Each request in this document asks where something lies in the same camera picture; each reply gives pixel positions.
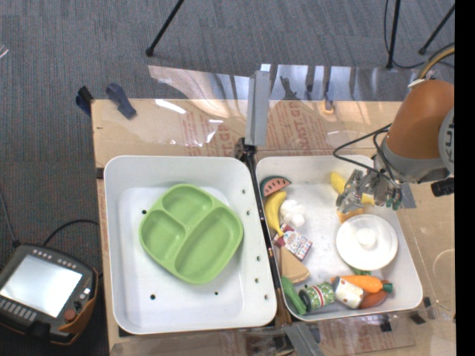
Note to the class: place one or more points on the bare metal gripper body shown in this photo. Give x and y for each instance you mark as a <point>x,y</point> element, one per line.
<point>376,191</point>

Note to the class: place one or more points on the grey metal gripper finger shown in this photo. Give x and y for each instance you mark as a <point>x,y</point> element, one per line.
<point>345,204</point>
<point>354,184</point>

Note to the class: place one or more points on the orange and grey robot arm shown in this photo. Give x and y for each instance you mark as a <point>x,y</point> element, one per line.
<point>417,124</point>

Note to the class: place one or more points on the orange bread slice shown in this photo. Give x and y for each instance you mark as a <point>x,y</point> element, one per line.
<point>349,215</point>

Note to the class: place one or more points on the yellow banana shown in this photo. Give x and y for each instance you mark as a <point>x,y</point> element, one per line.
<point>274,211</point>
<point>337,182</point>

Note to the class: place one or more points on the white plastic tray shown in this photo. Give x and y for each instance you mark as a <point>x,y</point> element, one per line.
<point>319,213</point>
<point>133,302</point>

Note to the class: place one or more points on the white round lump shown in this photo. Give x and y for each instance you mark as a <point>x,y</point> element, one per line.
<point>366,236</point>

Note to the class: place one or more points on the white cauliflower toy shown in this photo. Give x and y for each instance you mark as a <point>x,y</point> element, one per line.
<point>293,211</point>

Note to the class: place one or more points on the white round plate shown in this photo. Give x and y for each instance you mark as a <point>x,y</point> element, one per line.
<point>386,252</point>

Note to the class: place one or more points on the colourful printed carton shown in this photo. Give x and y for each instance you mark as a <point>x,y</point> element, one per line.
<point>297,244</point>

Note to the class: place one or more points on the green broccoli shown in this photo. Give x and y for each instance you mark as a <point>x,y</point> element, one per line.
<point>361,272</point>

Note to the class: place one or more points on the watermelon slice toy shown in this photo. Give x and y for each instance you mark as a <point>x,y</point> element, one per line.
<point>274,185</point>

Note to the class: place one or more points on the orange carrot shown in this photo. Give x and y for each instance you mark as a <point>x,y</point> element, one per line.
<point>365,282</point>

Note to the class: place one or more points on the tan pizza slice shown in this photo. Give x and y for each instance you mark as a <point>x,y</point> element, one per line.
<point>291,267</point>

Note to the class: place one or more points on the white spotted can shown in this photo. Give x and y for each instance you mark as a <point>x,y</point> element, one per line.
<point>349,293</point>

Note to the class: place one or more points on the green and white can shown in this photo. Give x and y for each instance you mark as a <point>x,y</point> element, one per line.
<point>320,296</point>

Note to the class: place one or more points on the brown sausage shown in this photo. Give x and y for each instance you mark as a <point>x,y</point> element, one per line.
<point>373,299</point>

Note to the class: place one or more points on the green bottle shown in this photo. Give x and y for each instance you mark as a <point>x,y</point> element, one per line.
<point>293,297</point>

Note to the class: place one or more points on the green divided plate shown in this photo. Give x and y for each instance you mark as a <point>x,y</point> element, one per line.
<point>191,236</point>

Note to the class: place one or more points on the brown cardboard board red print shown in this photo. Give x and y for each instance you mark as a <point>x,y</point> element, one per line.
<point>148,132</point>

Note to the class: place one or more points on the black cylinder on white bracket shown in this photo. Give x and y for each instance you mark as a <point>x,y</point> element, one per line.
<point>443,187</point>

